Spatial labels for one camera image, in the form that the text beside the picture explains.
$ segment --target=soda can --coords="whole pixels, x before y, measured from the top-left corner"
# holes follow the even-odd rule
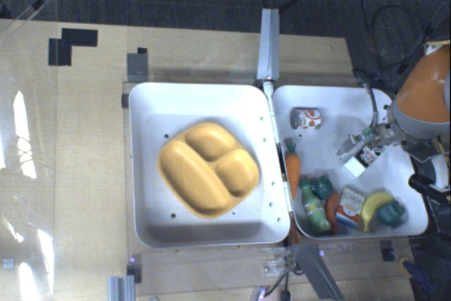
[[[321,113],[317,108],[293,108],[290,124],[293,129],[318,129],[321,126]]]

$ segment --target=wooden surface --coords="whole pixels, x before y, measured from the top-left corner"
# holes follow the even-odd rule
[[[17,35],[21,37],[17,38],[19,44],[24,46],[58,37],[62,27],[99,31],[97,47],[73,47],[72,66],[57,70],[56,173],[54,203],[49,206],[55,212],[54,300],[106,300],[108,277],[125,275],[128,230],[132,230],[127,215],[131,200],[126,196],[127,151],[121,108],[126,54],[136,52],[137,47],[148,48],[153,80],[174,80],[177,75],[188,80],[190,75],[198,82],[229,80],[228,76],[232,76],[232,82],[239,82],[251,80],[254,74],[259,36],[108,25],[49,26],[41,22],[31,22],[27,27],[27,31]],[[15,49],[9,60],[20,64],[20,50]],[[46,43],[36,47],[32,59],[45,64],[47,55]],[[315,83],[319,79],[332,79],[334,74],[338,74],[334,82],[351,79],[343,39],[283,36],[280,57],[281,63],[293,67],[287,69],[298,79]],[[7,254],[2,247],[1,255]],[[409,281],[395,262],[382,262],[377,241],[329,242],[322,247],[325,261],[348,300],[412,300]],[[393,247],[396,257],[411,256],[406,239],[394,240]],[[196,252],[199,253],[182,250],[147,253],[151,260],[148,271],[158,269],[159,289],[164,291],[159,295],[160,301],[248,300],[254,285],[271,285],[275,281],[263,278],[261,268],[256,269],[261,261],[253,258],[253,252],[261,254],[258,250],[246,253],[245,248],[236,249],[228,253],[232,257],[224,264],[209,262],[208,257],[204,263],[199,262]],[[271,260],[271,254],[264,259]],[[169,277],[177,272],[178,279]],[[230,288],[223,277],[234,273],[240,275],[241,285]],[[2,300],[20,299],[18,285],[12,282],[11,275],[6,270],[0,273]],[[186,293],[189,289],[183,288],[191,285],[198,291]],[[223,285],[229,289],[221,290]],[[294,301],[316,300],[305,276],[290,278],[290,290]],[[152,291],[147,294],[144,291],[141,287],[139,301],[147,301],[152,295]]]

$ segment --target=white plastic tray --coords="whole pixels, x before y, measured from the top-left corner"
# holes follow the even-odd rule
[[[391,100],[378,90],[375,95],[382,121],[386,116],[383,106],[390,104]],[[317,238],[386,238],[417,235],[426,230],[426,207],[421,195],[409,187],[408,180],[414,170],[409,156],[400,147],[387,148],[359,178],[349,175],[338,161],[335,151],[347,135],[360,134],[371,122],[371,101],[363,88],[289,85],[275,91],[273,102],[281,140],[292,138],[296,143],[301,159],[301,179],[327,176],[339,193],[349,186],[366,197],[385,190],[401,201],[407,210],[402,225],[396,228],[381,225],[373,233],[347,228],[346,234]],[[289,117],[292,107],[318,108],[322,115],[321,127],[318,130],[293,130]],[[296,220],[301,231],[314,238],[301,198],[299,191],[294,201]]]
[[[268,102],[249,85],[141,83],[129,98],[135,227],[155,248],[242,245],[282,240],[290,227]],[[188,211],[158,172],[160,149],[193,125],[213,121],[229,130],[256,159],[252,193],[213,220]]]

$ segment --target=label on box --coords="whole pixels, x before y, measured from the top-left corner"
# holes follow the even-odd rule
[[[360,218],[360,212],[365,202],[365,197],[359,193],[343,188],[340,203],[337,208],[337,220],[345,225],[355,228]]]

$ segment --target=green bottle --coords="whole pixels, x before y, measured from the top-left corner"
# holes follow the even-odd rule
[[[330,223],[326,218],[321,200],[311,191],[311,183],[308,180],[303,180],[299,187],[302,191],[302,205],[309,218],[313,233],[318,235],[329,231],[331,229]]]

